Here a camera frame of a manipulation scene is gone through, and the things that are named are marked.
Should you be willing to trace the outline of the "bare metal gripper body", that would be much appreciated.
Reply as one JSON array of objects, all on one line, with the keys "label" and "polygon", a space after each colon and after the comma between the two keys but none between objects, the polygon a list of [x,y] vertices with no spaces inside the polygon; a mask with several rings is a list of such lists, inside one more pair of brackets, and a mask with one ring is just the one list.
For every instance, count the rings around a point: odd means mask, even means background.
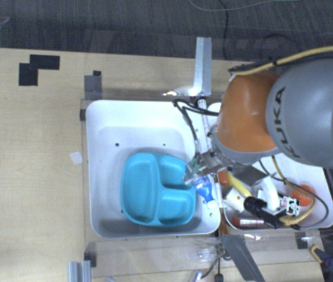
[{"label": "bare metal gripper body", "polygon": [[198,176],[206,176],[211,173],[216,173],[223,168],[232,165],[232,160],[225,157],[221,152],[207,151],[198,155]]}]

